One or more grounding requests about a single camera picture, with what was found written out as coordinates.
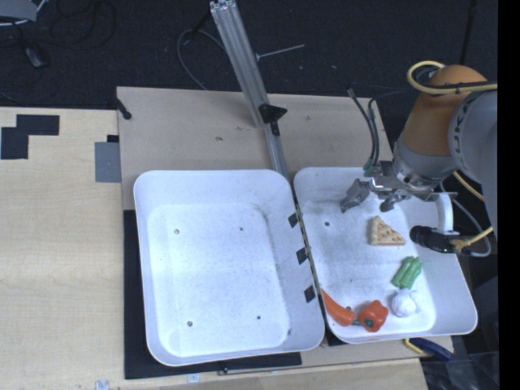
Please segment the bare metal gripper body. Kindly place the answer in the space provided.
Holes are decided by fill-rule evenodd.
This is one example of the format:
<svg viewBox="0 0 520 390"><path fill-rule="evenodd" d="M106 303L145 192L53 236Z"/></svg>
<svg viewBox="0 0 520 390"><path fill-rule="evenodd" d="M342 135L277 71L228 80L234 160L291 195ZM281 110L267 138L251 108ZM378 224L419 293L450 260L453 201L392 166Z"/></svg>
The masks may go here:
<svg viewBox="0 0 520 390"><path fill-rule="evenodd" d="M427 200L438 185L399 160L380 161L371 174L372 190L381 197L411 197Z"/></svg>

